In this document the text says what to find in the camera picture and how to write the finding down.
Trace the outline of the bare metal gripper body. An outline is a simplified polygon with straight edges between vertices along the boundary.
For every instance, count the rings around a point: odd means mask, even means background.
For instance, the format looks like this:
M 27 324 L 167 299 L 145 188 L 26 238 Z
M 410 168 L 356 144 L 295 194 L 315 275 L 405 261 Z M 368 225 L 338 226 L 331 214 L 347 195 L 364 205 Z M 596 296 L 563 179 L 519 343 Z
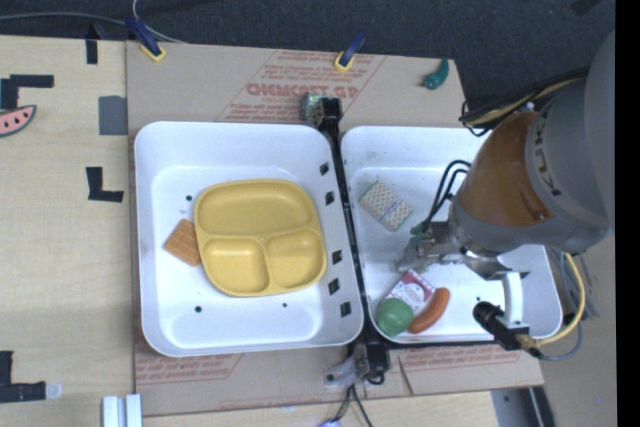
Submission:
M 463 263 L 482 279 L 500 279 L 503 276 L 499 253 L 474 242 L 453 221 L 414 226 L 410 230 L 410 245 L 424 247 L 428 266 Z

